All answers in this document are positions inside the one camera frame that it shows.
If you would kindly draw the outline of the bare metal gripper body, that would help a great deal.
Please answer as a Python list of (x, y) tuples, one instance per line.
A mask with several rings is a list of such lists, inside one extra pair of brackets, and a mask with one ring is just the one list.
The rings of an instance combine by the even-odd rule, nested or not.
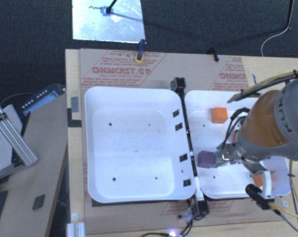
[(223, 163), (249, 163), (254, 164), (260, 162), (262, 159), (251, 156), (239, 144), (226, 144), (222, 151), (221, 162)]

